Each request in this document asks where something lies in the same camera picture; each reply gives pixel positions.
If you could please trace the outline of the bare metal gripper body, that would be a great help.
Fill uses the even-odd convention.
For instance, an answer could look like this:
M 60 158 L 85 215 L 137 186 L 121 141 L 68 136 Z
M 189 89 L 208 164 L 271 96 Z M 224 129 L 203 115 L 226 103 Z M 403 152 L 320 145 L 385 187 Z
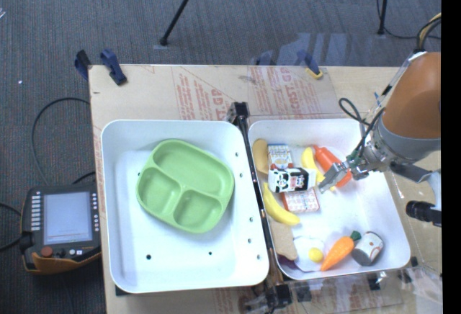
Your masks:
M 387 171 L 392 158 L 386 156 L 373 145 L 360 145 L 346 157 L 348 167 L 354 180 L 364 179 L 370 172 Z

